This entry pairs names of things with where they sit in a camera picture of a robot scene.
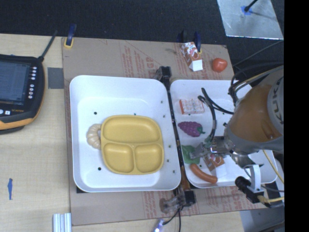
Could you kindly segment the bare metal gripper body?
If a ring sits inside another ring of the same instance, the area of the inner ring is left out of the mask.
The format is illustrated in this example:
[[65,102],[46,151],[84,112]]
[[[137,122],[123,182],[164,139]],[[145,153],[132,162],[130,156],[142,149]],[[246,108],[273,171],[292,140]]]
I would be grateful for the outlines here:
[[206,142],[206,149],[218,156],[230,156],[238,166],[249,166],[249,154],[236,147],[228,137],[215,136],[211,141]]

